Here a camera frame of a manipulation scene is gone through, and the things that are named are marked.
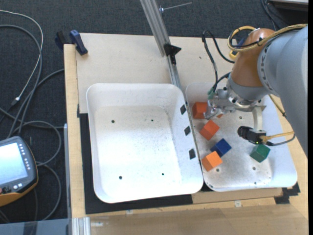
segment screen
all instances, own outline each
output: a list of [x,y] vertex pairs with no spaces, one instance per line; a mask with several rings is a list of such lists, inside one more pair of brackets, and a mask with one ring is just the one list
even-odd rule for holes
[[0,185],[27,177],[17,143],[0,146]]

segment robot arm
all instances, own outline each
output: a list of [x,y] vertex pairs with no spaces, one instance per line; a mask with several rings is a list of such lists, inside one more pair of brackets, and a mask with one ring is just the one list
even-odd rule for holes
[[[243,45],[273,34],[270,29],[255,29]],[[286,118],[308,155],[308,26],[239,52],[226,87],[210,91],[205,118],[235,110],[253,112],[267,94],[280,97]]]

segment black hole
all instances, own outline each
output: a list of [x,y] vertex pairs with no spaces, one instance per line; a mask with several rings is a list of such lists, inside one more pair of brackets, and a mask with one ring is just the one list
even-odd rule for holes
[[189,151],[189,158],[190,159],[194,159],[196,157],[196,153],[195,153],[195,150],[194,149],[191,149]]
[[186,129],[184,129],[184,132],[185,135],[187,136],[191,132],[190,127],[188,126]]
[[180,113],[183,115],[187,111],[185,105],[181,106]]

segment green connector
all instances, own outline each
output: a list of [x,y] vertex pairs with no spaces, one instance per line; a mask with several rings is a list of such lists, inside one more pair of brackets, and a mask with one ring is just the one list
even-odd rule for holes
[[260,163],[268,157],[269,151],[270,149],[267,146],[258,144],[253,148],[250,157],[254,158],[257,162]]
[[212,99],[213,96],[214,96],[213,88],[211,88],[211,89],[208,91],[207,94],[209,95],[207,99],[208,99],[208,100]]

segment white cable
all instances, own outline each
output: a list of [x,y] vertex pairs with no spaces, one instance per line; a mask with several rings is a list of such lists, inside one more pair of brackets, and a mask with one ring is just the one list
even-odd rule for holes
[[[40,27],[40,25],[39,25],[34,19],[32,19],[31,17],[29,17],[29,16],[27,16],[27,15],[20,14],[20,13],[15,13],[15,12],[11,12],[11,11],[7,11],[7,10],[1,10],[1,9],[0,9],[0,12],[12,14],[12,15],[17,15],[17,16],[21,16],[21,17],[25,17],[25,18],[28,18],[28,19],[30,19],[31,21],[33,21],[33,22],[38,26],[38,28],[39,28],[39,30],[40,30],[40,34],[41,34],[40,50],[43,50],[43,43],[44,43],[44,34],[43,34],[43,30],[42,30],[42,28]],[[33,75],[34,75],[34,73],[35,73],[35,71],[36,71],[36,69],[37,69],[37,66],[38,66],[38,64],[39,64],[39,60],[40,60],[40,55],[38,56],[38,59],[37,59],[37,63],[36,63],[36,65],[35,65],[35,68],[33,69],[31,75],[29,76],[28,81],[26,82],[24,88],[22,89],[21,93],[15,98],[15,101],[16,101],[16,102],[18,102],[18,101],[20,100],[20,97],[23,95],[23,93],[24,93],[26,87],[28,86],[28,84],[29,84],[31,78],[33,77]]]

